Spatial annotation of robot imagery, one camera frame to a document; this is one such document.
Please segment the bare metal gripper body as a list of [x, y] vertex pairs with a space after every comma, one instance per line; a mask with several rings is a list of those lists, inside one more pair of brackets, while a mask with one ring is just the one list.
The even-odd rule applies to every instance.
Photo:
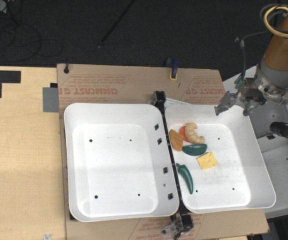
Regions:
[[267, 101], [288, 104], [288, 72], [256, 70], [253, 77], [235, 80], [236, 95], [247, 108], [262, 106]]

